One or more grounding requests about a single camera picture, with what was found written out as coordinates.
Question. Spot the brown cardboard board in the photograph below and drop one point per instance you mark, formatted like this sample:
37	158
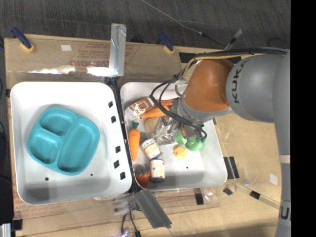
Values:
153	60

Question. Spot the orange and white carton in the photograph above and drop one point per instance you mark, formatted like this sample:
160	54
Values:
138	107

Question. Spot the yellow biscuit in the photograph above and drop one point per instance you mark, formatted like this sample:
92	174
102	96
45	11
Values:
180	152

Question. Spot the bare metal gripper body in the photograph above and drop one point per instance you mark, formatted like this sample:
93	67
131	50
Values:
170	130

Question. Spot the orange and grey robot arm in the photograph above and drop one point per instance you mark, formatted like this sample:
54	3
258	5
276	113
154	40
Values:
256	88

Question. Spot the white can with orange dots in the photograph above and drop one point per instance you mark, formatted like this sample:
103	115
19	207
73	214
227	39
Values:
157	169

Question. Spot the red sausage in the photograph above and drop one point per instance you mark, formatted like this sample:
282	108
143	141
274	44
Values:
165	103

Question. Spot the orange carrot with green top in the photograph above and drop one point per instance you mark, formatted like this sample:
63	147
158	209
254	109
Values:
134	142

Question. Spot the white can with colourful label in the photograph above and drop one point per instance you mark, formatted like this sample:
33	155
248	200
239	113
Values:
151	148

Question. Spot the red strawberry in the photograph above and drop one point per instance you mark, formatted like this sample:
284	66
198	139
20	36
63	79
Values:
142	177

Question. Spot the blue divided plate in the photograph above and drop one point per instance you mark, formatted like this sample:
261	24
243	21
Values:
64	142

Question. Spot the tan bread slice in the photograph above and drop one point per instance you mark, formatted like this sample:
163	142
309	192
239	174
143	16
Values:
149	125

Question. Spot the white plastic tray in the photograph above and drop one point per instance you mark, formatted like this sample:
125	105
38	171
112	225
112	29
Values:
197	171
27	186

